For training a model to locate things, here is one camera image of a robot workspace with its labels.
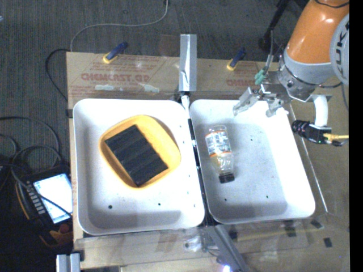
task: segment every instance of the white plastic tray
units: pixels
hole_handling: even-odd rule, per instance
[[[197,100],[191,117],[201,161],[209,211],[222,224],[304,218],[315,201],[285,110],[268,118],[268,105],[258,101],[233,116],[232,100]],[[234,154],[235,180],[219,182],[210,164],[208,127],[227,127]]]
[[[181,153],[176,170],[137,190],[120,182],[102,159],[98,140],[111,126],[145,114],[172,132]],[[205,215],[187,115],[167,100],[84,99],[73,110],[78,221],[91,235],[190,228]]]

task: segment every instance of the clear bottle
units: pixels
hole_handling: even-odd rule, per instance
[[[226,126],[216,125],[209,128],[205,141],[210,161],[218,173],[220,183],[233,181],[233,153]]]

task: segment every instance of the bottle label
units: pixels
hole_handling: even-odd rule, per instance
[[[205,136],[206,146],[210,157],[222,153],[231,153],[227,132],[216,131]]]

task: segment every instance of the screen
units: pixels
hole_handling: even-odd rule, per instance
[[[61,208],[71,213],[73,210],[72,187],[65,173],[33,182],[36,191]],[[46,199],[41,199],[53,223],[69,219],[69,215]]]

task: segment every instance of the bottle cap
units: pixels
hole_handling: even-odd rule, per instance
[[[220,183],[224,184],[226,182],[234,181],[233,173],[227,173],[225,175],[220,175]]]

